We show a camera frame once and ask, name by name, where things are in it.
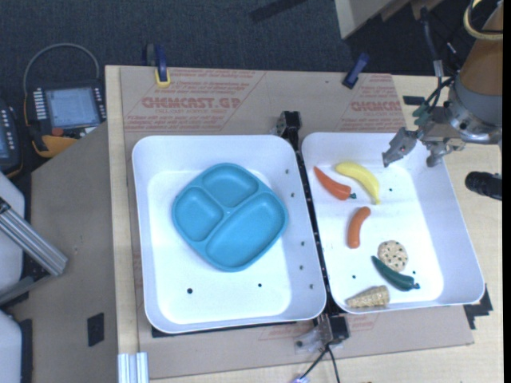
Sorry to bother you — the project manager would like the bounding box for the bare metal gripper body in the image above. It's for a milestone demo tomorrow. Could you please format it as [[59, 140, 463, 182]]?
[[414, 104, 503, 152]]

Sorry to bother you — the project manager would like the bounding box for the yellow banana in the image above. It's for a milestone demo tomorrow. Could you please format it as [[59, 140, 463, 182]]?
[[335, 161, 382, 206]]

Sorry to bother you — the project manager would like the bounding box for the white plastic tray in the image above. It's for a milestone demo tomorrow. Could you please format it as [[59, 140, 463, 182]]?
[[131, 134, 327, 334], [301, 131, 486, 315]]

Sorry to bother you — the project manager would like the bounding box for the orange pepper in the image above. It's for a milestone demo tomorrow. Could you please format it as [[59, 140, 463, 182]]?
[[313, 165, 358, 202]]

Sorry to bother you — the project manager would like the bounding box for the orange sausage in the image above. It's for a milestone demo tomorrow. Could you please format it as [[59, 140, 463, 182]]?
[[346, 206, 372, 250]]

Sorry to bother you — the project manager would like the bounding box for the beige chocolate chip biscuit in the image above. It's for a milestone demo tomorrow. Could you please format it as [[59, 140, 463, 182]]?
[[377, 239, 410, 273]]

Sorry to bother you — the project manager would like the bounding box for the thin black rod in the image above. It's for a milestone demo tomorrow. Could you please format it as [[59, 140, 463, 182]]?
[[287, 128, 339, 317]]

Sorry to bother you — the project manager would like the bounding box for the green pepper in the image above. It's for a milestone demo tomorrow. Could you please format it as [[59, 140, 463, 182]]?
[[370, 255, 421, 293]]

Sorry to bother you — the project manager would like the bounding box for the brown cardboard board red print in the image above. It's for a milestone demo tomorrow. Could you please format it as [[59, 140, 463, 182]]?
[[119, 66, 476, 380]]

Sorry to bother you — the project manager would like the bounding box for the blue divided plate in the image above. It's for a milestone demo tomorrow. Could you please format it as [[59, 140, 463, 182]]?
[[171, 162, 290, 273]]

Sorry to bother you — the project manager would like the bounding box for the black cylinder on white bracket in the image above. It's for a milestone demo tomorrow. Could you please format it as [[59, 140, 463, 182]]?
[[464, 170, 503, 202]]

